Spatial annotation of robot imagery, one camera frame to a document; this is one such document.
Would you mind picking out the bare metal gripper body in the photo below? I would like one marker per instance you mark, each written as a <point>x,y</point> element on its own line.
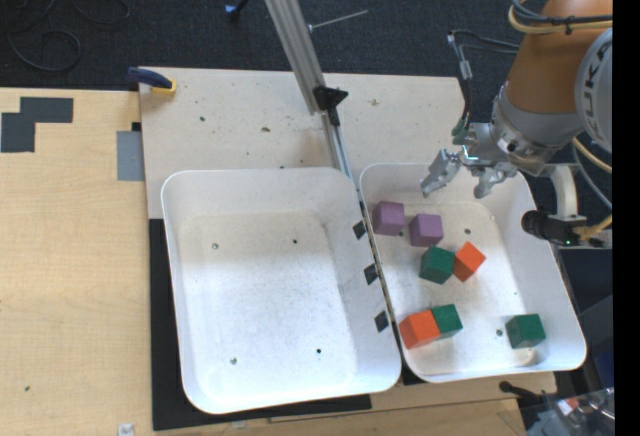
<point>492,149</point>

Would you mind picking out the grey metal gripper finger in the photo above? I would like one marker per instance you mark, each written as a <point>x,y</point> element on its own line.
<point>492,176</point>
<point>440,171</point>

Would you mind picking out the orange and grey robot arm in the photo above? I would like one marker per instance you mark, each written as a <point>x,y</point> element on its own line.
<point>545,69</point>

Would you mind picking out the purple cube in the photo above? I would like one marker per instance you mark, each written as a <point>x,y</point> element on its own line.
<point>426,229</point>
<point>388,218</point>

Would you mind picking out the orange cube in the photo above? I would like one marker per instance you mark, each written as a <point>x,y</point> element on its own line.
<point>419,329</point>
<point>469,261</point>

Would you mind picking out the green cube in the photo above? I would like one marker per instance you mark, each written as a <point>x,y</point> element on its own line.
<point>448,320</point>
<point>436,265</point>
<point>525,330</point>

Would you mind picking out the thin black and white rod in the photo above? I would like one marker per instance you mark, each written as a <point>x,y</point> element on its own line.
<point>345,164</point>

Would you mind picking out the white plastic tray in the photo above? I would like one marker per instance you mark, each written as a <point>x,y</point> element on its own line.
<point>265,294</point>
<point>480,314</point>

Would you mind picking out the pale flat board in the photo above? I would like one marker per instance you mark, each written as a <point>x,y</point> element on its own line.
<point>240,124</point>

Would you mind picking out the black cylinder on white bracket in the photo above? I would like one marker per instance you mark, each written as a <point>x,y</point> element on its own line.
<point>550,226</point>

